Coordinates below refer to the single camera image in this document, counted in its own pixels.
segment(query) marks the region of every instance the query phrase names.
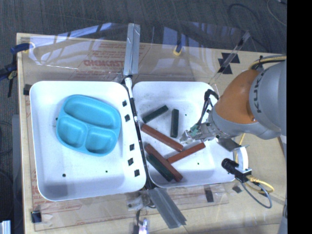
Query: hole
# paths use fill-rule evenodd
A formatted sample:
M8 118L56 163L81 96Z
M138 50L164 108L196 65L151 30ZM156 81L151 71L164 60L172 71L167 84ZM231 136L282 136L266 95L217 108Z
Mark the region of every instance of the hole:
M126 116L125 116L125 120L126 120L126 121L129 121L129 120L130 120L130 116L129 116L129 115L126 115Z
M133 164L133 158L128 160L128 165L131 166Z
M135 177L139 176L140 175L140 171L137 169L135 170Z

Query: brown block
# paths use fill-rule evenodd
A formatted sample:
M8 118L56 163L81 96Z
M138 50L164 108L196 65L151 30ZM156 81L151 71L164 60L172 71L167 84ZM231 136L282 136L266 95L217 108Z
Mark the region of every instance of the brown block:
M183 178L183 176L150 144L147 144L144 149L148 154L153 155L166 169L168 169L169 172L173 174L176 182L179 182Z
M146 134L148 134L149 136L152 136L155 139L161 141L162 143L166 144L167 146L170 146L171 148L175 149L178 152L181 152L182 149L183 149L183 145L181 145L180 143L174 141L170 137L165 136L164 134L160 133L156 129L154 129L154 128L146 125L146 124L144 124L141 127L141 131L143 131Z
M205 146L204 142L201 142L201 143L199 143L196 146L193 146L193 147L191 147L191 148L189 148L189 149L187 149L185 151L182 151L181 153L178 153L176 155L173 155L173 156L167 158L167 161L170 164L172 164L172 163L174 163L174 162L176 162L176 161L178 161L180 159L185 158L188 155L191 155L191 154L193 154L193 153L195 153L195 152L197 152L197 151L199 151L201 149L204 149L205 147L206 146Z

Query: white tray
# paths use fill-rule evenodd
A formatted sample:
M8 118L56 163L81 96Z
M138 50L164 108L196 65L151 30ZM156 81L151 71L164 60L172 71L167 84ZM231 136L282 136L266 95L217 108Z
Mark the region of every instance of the white tray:
M133 88L136 110L140 125L142 118L152 111L166 105L169 110L161 116L148 122L147 125L155 128L166 136L170 136L171 111L179 110L178 137L172 138L179 142L179 137L185 130L189 130L200 118L204 104L204 94L207 89L212 89L203 82L167 82L167 81L143 81ZM168 158L178 152L166 146L153 137L141 132L143 145L150 143L163 157ZM185 145L184 150L199 142ZM172 180L168 182L149 162L149 176L159 187L179 187L203 184L223 183L234 180L234 175L228 174L221 167L225 158L233 159L233 154L216 143L215 140L206 141L206 148L202 149L172 165L182 174L180 182Z
M102 100L119 111L121 132L110 154L84 154L58 141L56 118L65 99L74 94ZM128 93L122 85L97 81L40 81L31 87L30 104L38 189L42 196L61 201L134 192L144 186L146 174L136 128Z

